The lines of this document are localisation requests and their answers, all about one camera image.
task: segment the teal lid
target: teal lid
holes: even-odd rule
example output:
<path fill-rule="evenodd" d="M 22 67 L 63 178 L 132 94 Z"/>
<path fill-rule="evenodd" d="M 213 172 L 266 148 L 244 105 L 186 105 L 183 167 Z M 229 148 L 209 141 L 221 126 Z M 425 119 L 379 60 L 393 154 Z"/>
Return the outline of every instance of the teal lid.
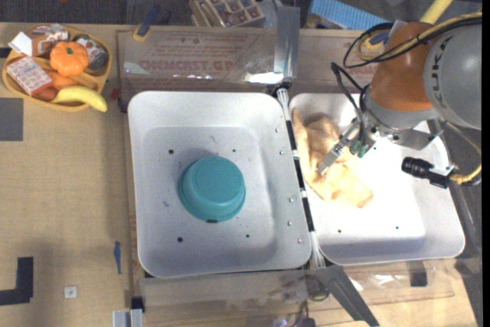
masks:
<path fill-rule="evenodd" d="M 190 164 L 178 182 L 185 209 L 206 222 L 229 220 L 245 202 L 245 182 L 239 168 L 222 157 L 205 157 Z"/>

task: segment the can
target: can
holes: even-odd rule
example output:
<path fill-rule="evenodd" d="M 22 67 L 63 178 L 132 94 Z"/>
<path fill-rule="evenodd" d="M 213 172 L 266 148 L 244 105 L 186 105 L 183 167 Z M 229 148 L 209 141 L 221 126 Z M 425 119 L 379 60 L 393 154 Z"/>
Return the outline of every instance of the can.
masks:
<path fill-rule="evenodd" d="M 89 55 L 89 68 L 94 71 L 102 68 L 109 56 L 107 52 L 87 34 L 78 37 L 76 41 L 87 49 Z"/>

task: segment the white square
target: white square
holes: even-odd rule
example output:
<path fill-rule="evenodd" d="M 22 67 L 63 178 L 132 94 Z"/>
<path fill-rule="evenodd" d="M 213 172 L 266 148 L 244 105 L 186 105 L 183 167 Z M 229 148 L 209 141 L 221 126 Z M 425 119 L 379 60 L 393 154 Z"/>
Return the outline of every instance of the white square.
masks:
<path fill-rule="evenodd" d="M 76 286 L 65 286 L 64 287 L 64 298 L 74 299 L 77 297 L 77 287 Z"/>

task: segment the white tray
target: white tray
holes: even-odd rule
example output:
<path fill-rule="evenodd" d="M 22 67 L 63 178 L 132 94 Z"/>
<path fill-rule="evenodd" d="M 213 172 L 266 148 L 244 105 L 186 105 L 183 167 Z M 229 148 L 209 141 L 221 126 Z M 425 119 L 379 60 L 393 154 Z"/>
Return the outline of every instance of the white tray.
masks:
<path fill-rule="evenodd" d="M 284 115 L 262 93 L 144 92 L 129 102 L 138 255 L 153 276 L 286 270 L 311 243 Z M 231 160 L 247 190 L 240 213 L 208 224 L 178 199 L 183 170 Z"/>
<path fill-rule="evenodd" d="M 290 110 L 305 122 L 327 115 L 341 131 L 355 117 L 344 94 L 299 94 Z M 428 131 L 426 123 L 420 130 Z M 450 258 L 459 255 L 465 238 L 449 189 L 431 185 L 401 171 L 406 156 L 448 162 L 440 138 L 421 152 L 382 139 L 360 160 L 359 178 L 374 193 L 364 208 L 323 201 L 308 190 L 321 252 L 339 265 Z"/>

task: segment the banana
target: banana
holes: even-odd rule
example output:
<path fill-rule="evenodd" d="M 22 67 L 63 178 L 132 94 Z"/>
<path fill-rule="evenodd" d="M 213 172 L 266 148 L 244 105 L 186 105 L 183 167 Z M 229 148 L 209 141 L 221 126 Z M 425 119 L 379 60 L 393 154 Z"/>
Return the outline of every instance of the banana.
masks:
<path fill-rule="evenodd" d="M 100 94 L 85 86 L 71 86 L 61 89 L 51 103 L 86 103 L 100 112 L 107 111 L 107 103 Z"/>

